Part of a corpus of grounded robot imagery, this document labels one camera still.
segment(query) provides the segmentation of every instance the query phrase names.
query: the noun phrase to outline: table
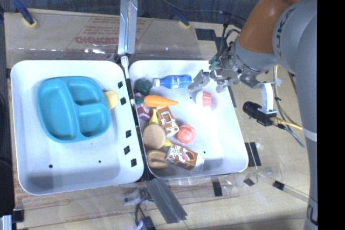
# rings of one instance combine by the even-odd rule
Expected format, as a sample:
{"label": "table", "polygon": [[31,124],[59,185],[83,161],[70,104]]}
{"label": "table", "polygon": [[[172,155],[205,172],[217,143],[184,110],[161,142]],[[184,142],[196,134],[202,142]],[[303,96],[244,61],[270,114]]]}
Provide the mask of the table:
{"label": "table", "polygon": [[[118,16],[29,11],[41,31],[24,26],[18,13],[5,14],[8,68],[23,59],[111,60],[114,57]],[[220,24],[192,22],[191,28],[186,30],[175,20],[138,18],[136,53],[131,62],[145,58],[209,60],[216,53],[215,40],[221,36],[222,30]],[[258,79],[272,82],[272,72]],[[300,125],[296,94],[289,75],[282,67],[278,70],[278,80],[281,103]],[[145,201],[143,211],[152,218],[157,229],[302,229],[309,193],[306,148],[301,147],[288,132],[272,126],[263,127],[242,111],[244,102],[248,100],[261,103],[260,90],[241,83],[231,89],[250,156],[248,168],[226,176],[168,181],[188,215],[184,221],[167,224],[156,205]],[[12,109],[10,118],[12,145],[15,145]],[[294,132],[305,142],[301,130],[294,129]],[[16,156],[15,147],[12,147],[12,156]],[[38,197],[21,188],[15,158],[13,168],[16,209],[24,210],[24,220],[17,223],[18,229],[136,227],[135,205],[126,204],[124,198],[144,187],[144,183]]]}

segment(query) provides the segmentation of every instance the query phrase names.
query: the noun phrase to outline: plastic tray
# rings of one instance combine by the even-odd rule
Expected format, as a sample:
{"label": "plastic tray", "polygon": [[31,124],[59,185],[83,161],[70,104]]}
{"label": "plastic tray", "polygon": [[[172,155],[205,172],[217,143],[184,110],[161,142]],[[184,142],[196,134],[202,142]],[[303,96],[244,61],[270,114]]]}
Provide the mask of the plastic tray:
{"label": "plastic tray", "polygon": [[[141,78],[153,81],[153,78],[184,74],[194,78],[201,69],[208,71],[208,67],[207,61],[198,60],[136,61],[130,66],[129,75],[135,85],[135,81]],[[227,90],[217,93],[216,86],[216,82],[211,80],[204,87],[212,94],[210,108],[198,106],[196,93],[190,94],[187,88],[151,88],[151,94],[178,101],[178,105],[170,107],[176,123],[179,126],[189,124],[196,130],[197,136],[189,144],[182,144],[176,137],[172,137],[171,142],[197,152],[205,160],[202,171],[189,171],[172,164],[165,169],[151,169],[157,178],[223,175],[246,169],[249,158],[230,94]],[[141,131],[147,124],[147,121],[140,120]]]}
{"label": "plastic tray", "polygon": [[84,76],[44,81],[37,91],[37,109],[46,134],[60,143],[98,137],[110,126],[102,89]]}
{"label": "plastic tray", "polygon": [[[109,128],[96,139],[57,143],[39,118],[37,91],[51,78],[84,76],[102,91],[114,90],[118,105]],[[132,107],[123,71],[110,61],[26,60],[11,70],[12,106],[18,179],[36,195],[121,185],[143,174]]]}

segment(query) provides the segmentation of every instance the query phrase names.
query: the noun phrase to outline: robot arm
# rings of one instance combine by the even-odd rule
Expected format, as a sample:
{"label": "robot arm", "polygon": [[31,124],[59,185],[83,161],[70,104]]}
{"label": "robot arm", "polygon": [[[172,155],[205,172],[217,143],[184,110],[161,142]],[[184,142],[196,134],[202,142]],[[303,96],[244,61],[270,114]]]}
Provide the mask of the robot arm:
{"label": "robot arm", "polygon": [[[316,32],[317,0],[260,0],[236,41],[229,47],[221,45],[221,53],[209,62],[210,72],[200,71],[189,87],[192,92],[200,90],[213,79],[217,82],[217,92],[240,82],[264,91],[256,76],[277,64],[295,75],[310,167],[305,230],[318,229]],[[270,125],[269,118],[274,116],[272,110],[264,110],[259,105],[243,108],[252,117],[263,114],[263,120],[257,119],[265,126]]]}

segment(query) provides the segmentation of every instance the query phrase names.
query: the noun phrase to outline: toy vegetable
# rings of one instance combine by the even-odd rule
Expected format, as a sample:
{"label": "toy vegetable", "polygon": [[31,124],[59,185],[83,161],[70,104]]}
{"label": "toy vegetable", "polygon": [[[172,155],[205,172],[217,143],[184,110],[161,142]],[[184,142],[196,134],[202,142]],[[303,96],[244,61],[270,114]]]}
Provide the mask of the toy vegetable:
{"label": "toy vegetable", "polygon": [[175,106],[178,102],[162,96],[147,95],[144,98],[144,104],[148,107],[167,107]]}

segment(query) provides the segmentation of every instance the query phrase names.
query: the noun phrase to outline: white stripe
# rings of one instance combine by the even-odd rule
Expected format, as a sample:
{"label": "white stripe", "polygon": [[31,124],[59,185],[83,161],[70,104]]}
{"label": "white stripe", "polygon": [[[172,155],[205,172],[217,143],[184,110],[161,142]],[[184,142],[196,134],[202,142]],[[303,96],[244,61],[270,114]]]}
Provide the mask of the white stripe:
{"label": "white stripe", "polygon": [[303,129],[304,135],[309,138],[310,140],[313,140],[314,142],[318,141],[318,134],[317,133],[313,133],[307,129]]}

